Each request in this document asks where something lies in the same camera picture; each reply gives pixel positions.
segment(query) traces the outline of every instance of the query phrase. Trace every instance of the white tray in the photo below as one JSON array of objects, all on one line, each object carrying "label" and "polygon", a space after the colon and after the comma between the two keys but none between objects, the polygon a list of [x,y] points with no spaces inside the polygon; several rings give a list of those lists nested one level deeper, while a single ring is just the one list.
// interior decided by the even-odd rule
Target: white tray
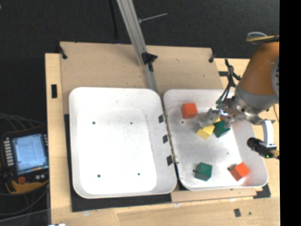
[{"label": "white tray", "polygon": [[159,95],[76,88],[69,96],[72,178],[84,198],[167,194],[177,182]]},{"label": "white tray", "polygon": [[[268,181],[263,158],[251,151],[246,144],[248,138],[255,136],[251,123],[237,121],[220,138],[214,133],[207,139],[197,135],[199,119],[215,107],[215,102],[222,93],[223,90],[216,89],[172,89],[164,94],[163,102],[179,178],[192,191],[260,187]],[[195,103],[199,114],[193,119],[183,119],[181,106],[184,103]],[[251,173],[236,181],[228,168],[242,161]],[[194,178],[193,170],[200,162],[212,165],[212,176],[207,181]]]}]

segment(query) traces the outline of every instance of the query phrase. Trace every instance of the red button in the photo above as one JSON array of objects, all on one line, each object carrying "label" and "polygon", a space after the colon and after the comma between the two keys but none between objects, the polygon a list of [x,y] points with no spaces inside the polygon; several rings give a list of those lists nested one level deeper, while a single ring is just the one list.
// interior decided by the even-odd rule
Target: red button
[{"label": "red button", "polygon": [[26,178],[25,178],[25,177],[20,176],[20,177],[18,178],[18,183],[19,183],[19,184],[24,184],[25,182],[26,182]]}]

